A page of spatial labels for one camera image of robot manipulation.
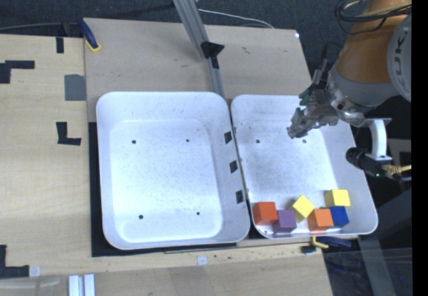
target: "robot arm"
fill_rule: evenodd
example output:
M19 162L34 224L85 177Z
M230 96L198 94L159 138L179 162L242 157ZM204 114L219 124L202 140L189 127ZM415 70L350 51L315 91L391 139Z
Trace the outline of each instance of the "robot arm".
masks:
M363 1L369 3L360 15L346 15L345 10ZM411 102L411 0L346 0L336 8L336 16L339 24L355 24L332 68L327 71L324 60L311 86L299 95L305 108L296 108L288 134L301 138L339 120L369 127L372 152L353 148L346 158L369 174L392 176L398 168L391 168L392 159L386 155L389 120L365 114L396 95Z

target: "wooden table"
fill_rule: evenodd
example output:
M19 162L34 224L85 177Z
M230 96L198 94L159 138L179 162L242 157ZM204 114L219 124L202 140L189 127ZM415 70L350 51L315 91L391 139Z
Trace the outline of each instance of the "wooden table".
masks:
M64 52L57 53L54 37L0 35L0 63L35 62L35 69L13 69L11 83L0 84L0 245L7 245L7 266L38 266L42 276L61 275L62 282L65 275L96 273L97 295L114 295L114 290L134 295L132 288L142 279L151 281L144 284L148 295L184 295L179 285L185 281L190 288L199 283L195 290L201 281L209 282L202 286L205 295L258 295L268 287L271 295L282 295L285 287L292 287L295 294L312 290L317 295L331 295L320 251L303 255L300 247L308 242L301 239L244 239L228 249L91 256L88 122L94 121L97 98L110 90L203 91L211 90L211 85L181 24L86 21L104 56L89 52L80 38L64 38ZM116 31L117 37L104 38L108 32L103 29ZM309 86L310 76L294 30L206 29L211 41L225 45L219 63L227 100L239 94L295 95ZM122 74L125 78L118 76L120 66L114 60L104 64L100 73L97 60L103 61L117 38L126 40L124 33L129 31L149 46L134 43L126 55L116 58L127 67L122 70L127 71ZM153 45L156 41L163 46ZM141 60L150 69L140 83L130 85L129 81L136 81L133 74L138 73L134 63ZM86 77L88 102L65 99L64 80L70 75ZM81 144L58 144L57 122L67 122L68 137L81 138ZM201 255L207 264L198 267Z

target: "blue block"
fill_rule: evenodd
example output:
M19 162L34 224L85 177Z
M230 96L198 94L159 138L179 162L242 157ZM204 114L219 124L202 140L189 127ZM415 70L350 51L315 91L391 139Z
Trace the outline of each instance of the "blue block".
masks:
M330 207L332 213L334 227L343 227L349 223L348 214L344 206L332 206Z

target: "block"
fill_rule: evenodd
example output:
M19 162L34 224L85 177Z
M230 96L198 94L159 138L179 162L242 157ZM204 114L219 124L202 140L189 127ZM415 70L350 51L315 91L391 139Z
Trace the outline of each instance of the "block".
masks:
M253 206L255 225L272 225L278 220L274 202L258 202Z
M348 213L344 206L330 207L330 212L332 213L334 227L342 228L349 223Z
M326 207L331 206L350 206L349 194L347 189L332 189L324 194Z
M296 221L300 223L309 216L315 206L304 195L300 195L289 209L294 210Z
M324 232L334 226L332 212L329 208L314 209L308 216L311 232Z
M274 223L274 233L283 234L290 233L297 227L296 214L294 210L279 209L278 220Z

